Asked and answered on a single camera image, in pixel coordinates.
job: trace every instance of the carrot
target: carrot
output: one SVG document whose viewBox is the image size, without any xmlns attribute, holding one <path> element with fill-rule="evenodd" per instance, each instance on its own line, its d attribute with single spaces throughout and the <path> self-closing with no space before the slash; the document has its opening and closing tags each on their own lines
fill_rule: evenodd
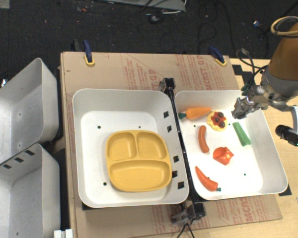
<svg viewBox="0 0 298 238">
<path fill-rule="evenodd" d="M 195 172 L 197 173 L 197 176 L 200 180 L 200 182 L 203 184 L 205 188 L 207 188 L 209 191 L 221 191 L 221 188 L 218 188 L 219 184 L 210 178 L 207 178 L 204 173 L 196 166 Z"/>
<path fill-rule="evenodd" d="M 208 153 L 210 151 L 206 142 L 206 137 L 205 137 L 206 131 L 207 131 L 207 128 L 204 125 L 200 126 L 198 139 L 199 139 L 200 148 L 203 153 Z"/>
<path fill-rule="evenodd" d="M 208 107 L 188 108 L 185 113 L 179 113 L 180 119 L 194 119 L 207 115 L 212 109 Z"/>
</svg>

